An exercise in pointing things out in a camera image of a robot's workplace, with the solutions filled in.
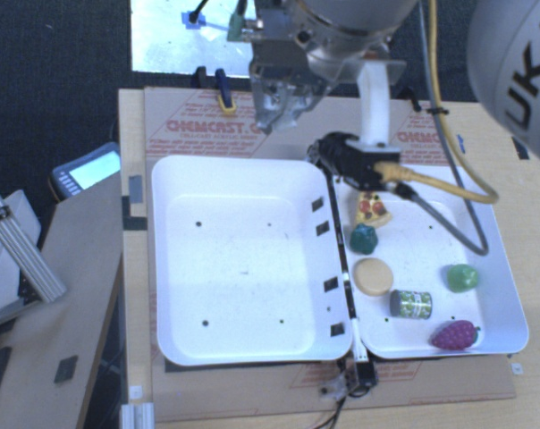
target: can label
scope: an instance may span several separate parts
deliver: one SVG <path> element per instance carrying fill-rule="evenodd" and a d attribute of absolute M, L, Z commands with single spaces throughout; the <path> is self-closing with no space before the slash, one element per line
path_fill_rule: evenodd
<path fill-rule="evenodd" d="M 433 309 L 433 300 L 429 292 L 394 290 L 391 295 L 390 309 L 393 316 L 428 319 Z"/>

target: white tray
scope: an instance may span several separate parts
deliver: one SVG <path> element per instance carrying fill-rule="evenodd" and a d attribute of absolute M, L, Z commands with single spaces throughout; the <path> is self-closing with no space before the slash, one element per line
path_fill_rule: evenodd
<path fill-rule="evenodd" d="M 448 167 L 411 167 L 417 172 L 454 182 Z M 478 190 L 466 175 L 463 180 L 469 189 Z M 449 221 L 479 243 L 462 200 L 418 183 L 413 183 L 413 187 Z M 336 190 L 345 241 L 349 243 L 358 192 L 344 183 L 336 184 Z M 389 193 L 381 193 L 380 197 L 393 219 L 377 229 L 379 244 L 369 257 L 380 258 L 392 268 L 393 289 L 430 292 L 433 313 L 427 320 L 393 317 L 389 294 L 371 297 L 354 286 L 359 333 L 366 347 L 377 356 L 389 359 L 501 354 L 522 350 L 528 341 L 527 322 L 492 207 L 474 204 L 490 248 L 487 256 L 480 257 L 468 251 L 416 204 Z M 346 248 L 351 270 L 365 256 Z M 454 264 L 473 265 L 479 271 L 480 283 L 475 289 L 459 294 L 447 288 L 446 272 Z M 458 352 L 433 347 L 429 338 L 453 319 L 467 319 L 480 327 L 475 345 Z"/>
<path fill-rule="evenodd" d="M 350 320 L 316 167 L 169 156 L 153 169 L 152 196 L 157 338 L 169 360 L 198 366 L 345 355 Z M 325 290 L 332 279 L 337 287 Z"/>

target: device screen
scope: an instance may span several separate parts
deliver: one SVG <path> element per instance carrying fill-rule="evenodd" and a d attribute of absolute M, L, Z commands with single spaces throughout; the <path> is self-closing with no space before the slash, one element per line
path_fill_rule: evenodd
<path fill-rule="evenodd" d="M 71 170 L 70 175 L 82 189 L 87 189 L 104 178 L 119 172 L 120 168 L 121 158 L 116 152 L 111 151 L 104 156 L 87 162 L 81 167 Z"/>

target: pizza slice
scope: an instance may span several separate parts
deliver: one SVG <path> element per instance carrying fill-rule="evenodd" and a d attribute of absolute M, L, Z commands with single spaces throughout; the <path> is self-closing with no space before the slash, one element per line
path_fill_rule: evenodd
<path fill-rule="evenodd" d="M 372 190 L 359 192 L 356 224 L 381 227 L 392 219 L 392 214 L 385 208 L 382 199 Z"/>

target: black carpet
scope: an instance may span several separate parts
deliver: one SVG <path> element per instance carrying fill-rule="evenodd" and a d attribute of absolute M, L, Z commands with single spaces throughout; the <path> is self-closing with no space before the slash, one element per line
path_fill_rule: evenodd
<path fill-rule="evenodd" d="M 465 46 L 476 1 L 439 0 L 445 100 L 475 99 Z M 272 0 L 256 2 L 264 7 Z M 41 216 L 54 203 L 50 171 L 117 138 L 118 89 L 190 85 L 185 76 L 131 71 L 130 17 L 130 0 L 0 0 L 2 195 L 24 189 Z M 392 55 L 409 65 L 394 93 L 410 86 L 426 98 L 417 12 L 395 34 Z M 335 93 L 355 95 L 356 89 Z"/>

